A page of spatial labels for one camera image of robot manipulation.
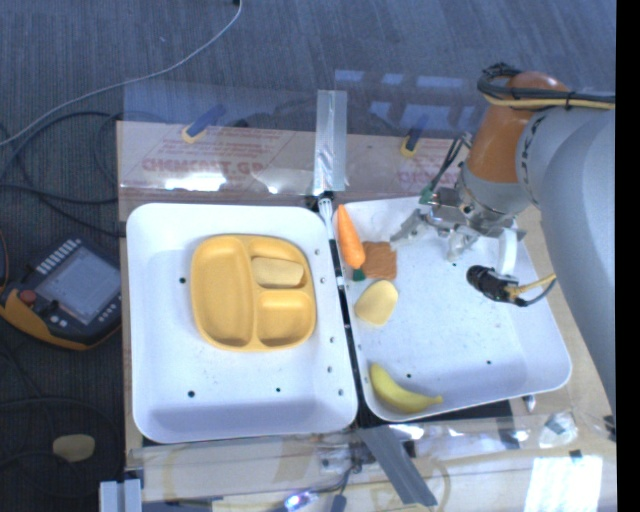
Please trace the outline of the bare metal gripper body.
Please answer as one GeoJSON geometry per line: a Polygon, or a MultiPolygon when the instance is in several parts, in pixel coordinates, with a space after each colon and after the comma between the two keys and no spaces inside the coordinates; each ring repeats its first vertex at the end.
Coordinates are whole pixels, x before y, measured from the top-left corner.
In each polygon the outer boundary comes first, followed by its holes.
{"type": "Polygon", "coordinates": [[[498,238],[515,227],[512,215],[486,207],[464,187],[440,188],[428,205],[426,222],[439,230],[498,238]]]}

